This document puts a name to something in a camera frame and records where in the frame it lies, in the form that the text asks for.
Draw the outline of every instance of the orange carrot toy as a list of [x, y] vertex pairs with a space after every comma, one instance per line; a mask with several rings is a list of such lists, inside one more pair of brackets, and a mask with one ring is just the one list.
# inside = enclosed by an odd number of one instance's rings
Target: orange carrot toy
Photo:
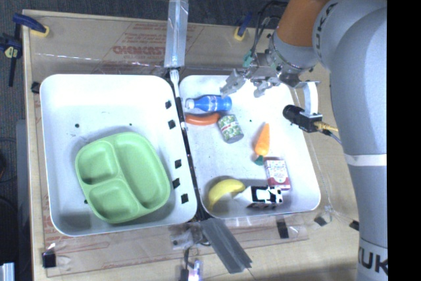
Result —
[[263, 165], [263, 157], [269, 153], [269, 144], [270, 144], [270, 132], [269, 132], [269, 123], [265, 123], [262, 131], [260, 132], [259, 138], [255, 146], [255, 153], [258, 155], [255, 163], [257, 165]]

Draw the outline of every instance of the clamp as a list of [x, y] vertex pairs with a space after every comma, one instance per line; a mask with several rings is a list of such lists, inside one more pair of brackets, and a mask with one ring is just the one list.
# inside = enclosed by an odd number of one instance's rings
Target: clamp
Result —
[[244, 19], [239, 21], [239, 26], [234, 31], [234, 39], [238, 41], [242, 41], [245, 37], [245, 30], [247, 29], [247, 25], [251, 21], [253, 13], [248, 12]]
[[0, 38], [0, 51], [11, 60], [11, 68], [9, 72], [9, 87], [13, 87], [14, 72], [16, 70], [16, 61], [22, 56], [22, 38], [20, 37], [21, 26], [26, 26], [38, 36], [47, 36], [49, 33], [48, 26], [40, 24], [37, 20], [23, 14], [15, 13], [13, 15], [14, 36], [3, 33]]

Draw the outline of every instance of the green plate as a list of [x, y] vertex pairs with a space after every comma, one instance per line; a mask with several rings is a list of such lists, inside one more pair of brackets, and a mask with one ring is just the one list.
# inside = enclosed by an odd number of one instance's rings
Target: green plate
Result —
[[156, 211], [170, 196], [157, 152], [135, 132], [85, 145], [76, 156], [76, 173], [93, 212], [111, 224]]

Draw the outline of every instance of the can label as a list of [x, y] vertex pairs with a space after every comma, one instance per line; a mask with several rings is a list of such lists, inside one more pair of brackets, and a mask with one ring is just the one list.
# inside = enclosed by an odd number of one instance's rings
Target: can label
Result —
[[224, 141], [234, 143], [244, 137], [235, 115], [223, 116], [218, 120], [219, 129], [222, 132]]

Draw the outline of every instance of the yellow banana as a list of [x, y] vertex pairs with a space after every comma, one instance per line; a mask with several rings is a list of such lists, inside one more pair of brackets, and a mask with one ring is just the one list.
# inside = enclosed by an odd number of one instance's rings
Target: yellow banana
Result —
[[221, 197], [225, 193], [242, 192], [244, 190], [245, 185], [239, 180], [233, 178], [221, 180], [209, 190], [209, 210], [211, 211], [213, 209], [213, 206], [218, 202], [219, 199], [221, 199]]

